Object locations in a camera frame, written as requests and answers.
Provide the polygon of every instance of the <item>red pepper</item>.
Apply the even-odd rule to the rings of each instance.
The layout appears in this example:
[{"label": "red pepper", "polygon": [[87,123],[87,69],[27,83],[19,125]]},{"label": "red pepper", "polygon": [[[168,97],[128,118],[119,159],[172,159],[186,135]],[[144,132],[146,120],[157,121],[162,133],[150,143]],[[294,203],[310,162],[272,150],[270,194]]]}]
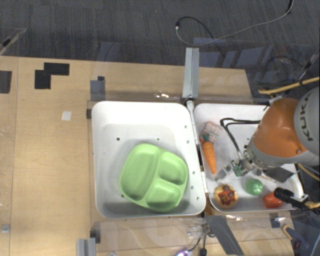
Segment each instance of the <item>red pepper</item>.
[{"label": "red pepper", "polygon": [[264,201],[265,206],[268,208],[278,208],[283,203],[280,199],[275,197],[274,191],[271,192],[270,194],[267,194],[263,198],[263,201]]}]

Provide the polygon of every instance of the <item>green plate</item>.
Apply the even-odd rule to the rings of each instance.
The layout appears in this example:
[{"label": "green plate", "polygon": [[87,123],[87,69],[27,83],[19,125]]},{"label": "green plate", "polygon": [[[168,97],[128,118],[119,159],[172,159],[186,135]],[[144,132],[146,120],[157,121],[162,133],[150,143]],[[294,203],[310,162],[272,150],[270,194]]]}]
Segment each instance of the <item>green plate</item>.
[{"label": "green plate", "polygon": [[142,143],[129,153],[120,175],[125,198],[156,212],[169,212],[181,201],[188,181],[186,162],[161,147]]}]

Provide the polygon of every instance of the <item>toy food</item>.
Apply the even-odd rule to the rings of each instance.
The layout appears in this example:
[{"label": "toy food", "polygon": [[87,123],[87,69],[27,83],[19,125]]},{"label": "toy food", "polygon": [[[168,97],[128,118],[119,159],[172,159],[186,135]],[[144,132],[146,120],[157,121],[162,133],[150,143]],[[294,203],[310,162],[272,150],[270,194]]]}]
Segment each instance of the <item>toy food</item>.
[{"label": "toy food", "polygon": [[258,196],[264,190],[262,182],[256,178],[250,178],[245,183],[245,192],[250,195]]},{"label": "toy food", "polygon": [[209,141],[214,144],[221,132],[221,128],[212,122],[207,122],[200,136],[200,142]]},{"label": "toy food", "polygon": [[217,186],[213,193],[215,202],[223,209],[230,209],[238,202],[238,195],[234,188],[227,184]]},{"label": "toy food", "polygon": [[283,203],[280,199],[275,197],[274,191],[272,191],[271,193],[267,194],[263,198],[263,201],[264,201],[265,206],[268,207],[268,208],[278,208]]},{"label": "toy food", "polygon": [[215,156],[215,149],[214,145],[210,141],[205,141],[202,145],[203,153],[205,159],[212,171],[213,174],[216,174],[216,156]]}]

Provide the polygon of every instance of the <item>wooden countertop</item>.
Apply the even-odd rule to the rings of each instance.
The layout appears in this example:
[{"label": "wooden countertop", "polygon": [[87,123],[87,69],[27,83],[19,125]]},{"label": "wooden countertop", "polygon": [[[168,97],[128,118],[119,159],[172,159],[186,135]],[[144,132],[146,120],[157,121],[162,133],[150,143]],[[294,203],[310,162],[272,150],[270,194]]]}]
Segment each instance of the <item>wooden countertop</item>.
[{"label": "wooden countertop", "polygon": [[[13,140],[15,136],[15,147],[11,149],[11,152],[14,150],[14,158],[10,155],[1,158],[1,164],[9,166],[9,180],[10,167],[14,167],[10,256],[76,255],[77,239],[87,239],[91,229],[86,118],[90,80],[104,76],[108,97],[126,97],[128,92],[150,99],[155,97],[155,93],[179,97],[184,67],[20,57],[17,68],[9,65],[16,63],[13,57],[1,58],[0,70],[4,70],[4,63],[8,63],[7,69],[13,71],[13,76],[17,75],[18,84],[17,92],[13,87],[9,94],[0,94],[1,109],[7,111],[6,117],[11,112],[13,118],[2,118],[1,121],[14,122],[16,113],[15,135],[14,132],[10,135]],[[70,64],[69,76],[53,75],[51,89],[35,89],[35,70],[43,70],[44,62]],[[244,70],[200,68],[199,94],[212,96],[217,101],[252,102]],[[71,112],[70,120],[62,120],[63,112]],[[7,191],[7,198],[2,197],[2,200],[9,202],[11,188],[8,187]],[[10,212],[10,209],[5,209],[0,209],[2,217]],[[283,214],[287,214],[284,219],[290,223],[290,215]],[[258,218],[265,220],[268,216],[252,215],[252,219]],[[1,221],[10,221],[10,217],[3,217]],[[112,221],[106,223],[115,227],[119,225]],[[235,228],[235,237],[246,255],[256,255],[257,252],[261,255],[274,255],[274,252],[293,255],[290,241],[279,228],[271,228],[269,224],[257,225],[248,230]],[[119,245],[124,243],[120,240],[120,233],[117,233]],[[140,228],[137,241],[146,240],[146,234]],[[2,237],[0,245],[8,244],[8,237]],[[154,245],[147,249],[121,249],[117,255],[171,256],[181,248]],[[206,248],[208,256],[224,255],[216,238],[208,239]]]}]

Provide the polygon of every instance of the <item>black tape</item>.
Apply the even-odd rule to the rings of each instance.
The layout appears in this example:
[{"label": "black tape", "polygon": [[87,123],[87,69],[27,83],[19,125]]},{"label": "black tape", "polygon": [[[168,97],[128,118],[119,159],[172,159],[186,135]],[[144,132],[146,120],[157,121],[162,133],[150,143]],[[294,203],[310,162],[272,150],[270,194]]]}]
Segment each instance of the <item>black tape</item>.
[{"label": "black tape", "polygon": [[92,113],[92,109],[87,108],[87,110],[86,110],[86,119],[91,119],[92,118],[91,113]]},{"label": "black tape", "polygon": [[11,80],[11,71],[0,71],[0,94],[8,94],[10,92]]},{"label": "black tape", "polygon": [[90,230],[90,238],[95,238],[95,243],[100,244],[101,242],[101,235],[99,230]]},{"label": "black tape", "polygon": [[277,212],[275,213],[270,213],[269,214],[270,222],[271,222],[271,227],[273,229],[278,229],[280,228],[280,221],[279,221],[279,215]]},{"label": "black tape", "polygon": [[11,39],[10,39],[10,38],[7,38],[6,40],[4,40],[4,41],[2,42],[2,45],[3,45],[4,47],[6,47],[10,42],[11,42]]},{"label": "black tape", "polygon": [[47,76],[59,75],[59,76],[69,76],[70,64],[65,63],[44,63],[44,73]]},{"label": "black tape", "polygon": [[51,89],[51,76],[44,70],[36,70],[34,73],[34,89]]}]

